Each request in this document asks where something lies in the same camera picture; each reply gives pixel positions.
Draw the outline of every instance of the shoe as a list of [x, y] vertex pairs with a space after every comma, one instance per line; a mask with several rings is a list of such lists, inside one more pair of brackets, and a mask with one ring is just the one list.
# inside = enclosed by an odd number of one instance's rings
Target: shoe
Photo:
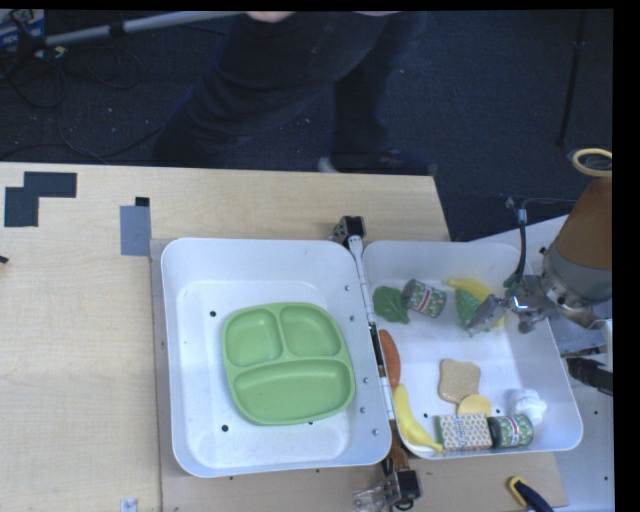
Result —
[[371, 155], [338, 155], [333, 159], [322, 157], [318, 162], [318, 170], [345, 174], [435, 176], [438, 166], [409, 151], [392, 149]]

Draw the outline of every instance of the dark pants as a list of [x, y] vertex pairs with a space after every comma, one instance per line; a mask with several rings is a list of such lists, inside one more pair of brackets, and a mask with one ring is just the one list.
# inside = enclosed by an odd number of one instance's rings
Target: dark pants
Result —
[[222, 153], [291, 121], [332, 86], [332, 154], [390, 149], [381, 100], [425, 14], [300, 11], [277, 23], [237, 16], [215, 62], [158, 136], [153, 163], [215, 168]]

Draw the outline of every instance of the brown cylinder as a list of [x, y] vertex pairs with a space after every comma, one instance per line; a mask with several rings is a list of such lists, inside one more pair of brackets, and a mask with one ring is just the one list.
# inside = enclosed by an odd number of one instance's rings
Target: brown cylinder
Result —
[[612, 179], [594, 178], [560, 229], [555, 244], [567, 260], [612, 270]]

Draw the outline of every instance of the yellow round slice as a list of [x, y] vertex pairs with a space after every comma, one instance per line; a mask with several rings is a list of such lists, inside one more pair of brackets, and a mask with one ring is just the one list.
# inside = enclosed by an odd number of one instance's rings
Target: yellow round slice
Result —
[[483, 395], [465, 396], [458, 404], [458, 414], [471, 414], [482, 412], [485, 416], [491, 416], [491, 400]]

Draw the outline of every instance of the hand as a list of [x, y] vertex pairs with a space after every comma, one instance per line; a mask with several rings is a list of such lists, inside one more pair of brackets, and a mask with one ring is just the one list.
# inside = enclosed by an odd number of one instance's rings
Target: hand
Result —
[[254, 20], [276, 23], [289, 16], [295, 11], [245, 11]]

